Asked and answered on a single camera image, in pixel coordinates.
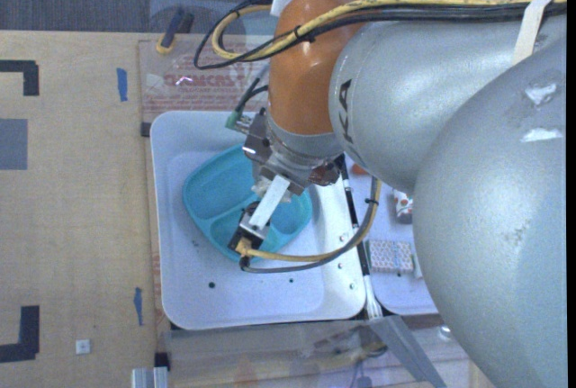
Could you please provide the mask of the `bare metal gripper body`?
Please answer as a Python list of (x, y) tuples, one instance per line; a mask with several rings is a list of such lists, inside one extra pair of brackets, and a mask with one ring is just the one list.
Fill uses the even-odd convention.
[(288, 190), (300, 195), (310, 185), (327, 186), (340, 176), (342, 146), (333, 132), (297, 134), (282, 129), (263, 108), (252, 119), (243, 145), (254, 162), (255, 179), (290, 182)]

